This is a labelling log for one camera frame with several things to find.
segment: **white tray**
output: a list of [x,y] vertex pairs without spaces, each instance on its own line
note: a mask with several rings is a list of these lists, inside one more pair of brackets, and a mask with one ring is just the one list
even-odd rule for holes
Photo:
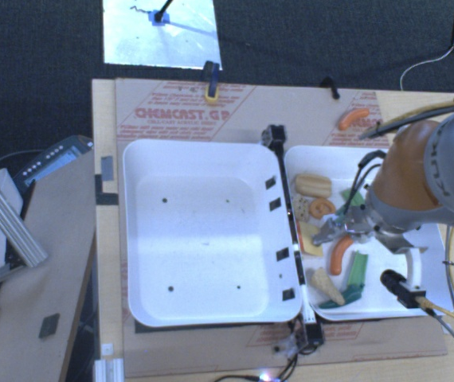
[[[126,148],[123,168],[135,319],[149,326],[285,322],[299,313],[285,199],[270,150],[145,139]],[[267,180],[275,181],[269,189]],[[281,206],[271,210],[272,201]],[[277,258],[279,251],[288,257]]]
[[[341,192],[351,187],[354,175],[358,169],[360,160],[373,149],[348,148],[348,147],[325,147],[325,146],[295,146],[292,147],[285,157],[291,195],[296,195],[294,180],[299,173],[315,173],[329,177],[332,181],[332,196],[330,201],[339,208],[343,205]],[[377,170],[373,170],[367,182],[371,182]],[[309,224],[320,227],[326,218],[316,220],[310,218]],[[427,290],[427,297],[439,306],[452,309],[452,302],[448,294],[448,285],[444,272],[444,246],[437,225],[424,224],[419,231],[409,232],[405,237],[411,244],[428,249],[421,254],[422,286]],[[331,250],[336,242],[323,245],[323,257],[303,254],[303,269],[307,281],[311,273],[319,267],[324,267],[329,273]],[[362,298],[346,306],[335,309],[322,310],[319,305],[329,298],[317,291],[310,285],[308,297],[315,312],[331,321],[362,320],[371,318],[395,318],[426,315],[420,309],[406,309],[397,298],[388,292],[381,284],[379,278],[386,269],[393,269],[407,277],[407,263],[404,255],[393,255],[376,239],[366,244],[353,244],[347,249],[342,260],[342,273],[331,276],[333,283],[338,289],[346,288],[347,276],[352,255],[355,251],[368,254],[366,270],[366,285]]]

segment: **cardboard sheet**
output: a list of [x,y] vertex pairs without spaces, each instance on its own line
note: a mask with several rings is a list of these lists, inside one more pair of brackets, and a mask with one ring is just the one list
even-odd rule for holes
[[[375,92],[339,90],[335,100],[323,88],[220,84],[217,103],[204,99],[205,84],[161,80],[117,80],[119,194],[122,154],[138,138],[217,142],[259,142],[269,124],[286,126],[286,149],[299,144],[386,148],[386,138],[358,141],[359,133],[381,119]],[[370,109],[350,129],[337,122],[356,108]],[[135,323],[127,306],[127,258],[123,198],[119,197],[123,289],[123,347],[126,377],[278,367],[287,363],[274,347],[287,338],[287,324],[212,325],[152,329]],[[447,353],[441,328],[430,318],[331,323],[326,343],[300,364],[425,357]]]

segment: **toy sausage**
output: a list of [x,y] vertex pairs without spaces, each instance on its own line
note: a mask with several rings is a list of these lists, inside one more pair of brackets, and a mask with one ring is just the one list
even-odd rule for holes
[[340,131],[347,130],[355,120],[366,118],[369,114],[370,111],[366,107],[354,109],[353,111],[346,113],[339,121],[339,130]]
[[353,244],[353,240],[349,235],[345,235],[335,245],[330,257],[330,273],[334,276],[338,276],[342,273],[342,257],[346,252],[347,248]]

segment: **black connector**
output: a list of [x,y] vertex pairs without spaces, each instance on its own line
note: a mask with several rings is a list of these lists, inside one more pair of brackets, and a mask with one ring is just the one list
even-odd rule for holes
[[319,84],[319,87],[331,89],[331,96],[333,97],[333,99],[340,99],[337,84],[335,83],[331,76],[327,76],[326,78],[324,78],[323,81]]
[[305,332],[307,333],[308,345],[303,348],[303,351],[308,349],[316,349],[324,344],[323,327],[320,322],[315,324],[305,324]]
[[388,269],[381,274],[381,283],[388,291],[397,296],[397,300],[408,309],[420,308],[417,297],[425,297],[425,290],[410,290],[405,284],[405,277]]
[[266,146],[271,151],[279,150],[280,147],[283,149],[284,143],[287,140],[285,127],[283,125],[269,125],[266,130],[262,132],[260,139],[262,145]]

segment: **white cable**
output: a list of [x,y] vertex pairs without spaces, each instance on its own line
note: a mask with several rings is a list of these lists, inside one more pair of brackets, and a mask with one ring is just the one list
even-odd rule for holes
[[401,85],[401,91],[404,91],[404,87],[402,85],[402,81],[404,80],[404,76],[405,74],[407,74],[409,71],[411,71],[413,68],[416,68],[416,67],[419,67],[420,65],[424,65],[424,64],[431,64],[432,62],[437,62],[437,61],[440,61],[440,60],[444,60],[446,57],[448,57],[452,52],[454,51],[454,38],[453,38],[453,42],[452,42],[452,46],[448,49],[448,51],[446,53],[444,53],[441,57],[439,58],[436,58],[436,59],[433,59],[433,60],[425,60],[425,61],[422,61],[422,62],[419,62],[418,64],[415,64],[415,65],[411,65],[409,68],[407,68],[401,75],[401,79],[399,81],[399,84]]
[[400,82],[399,84],[401,85],[401,91],[404,91],[404,87],[402,86],[402,81],[404,80],[404,76],[406,73],[408,73],[409,71],[411,71],[413,68],[416,68],[416,67],[419,67],[420,65],[424,65],[424,64],[431,64],[432,62],[437,62],[437,61],[440,61],[440,60],[444,60],[446,57],[448,57],[452,52],[454,51],[454,45],[452,45],[452,47],[450,47],[450,49],[444,53],[441,57],[439,58],[435,58],[433,60],[424,60],[422,62],[419,62],[418,64],[415,64],[415,65],[411,65],[409,68],[407,68],[401,75],[401,79],[400,79]]

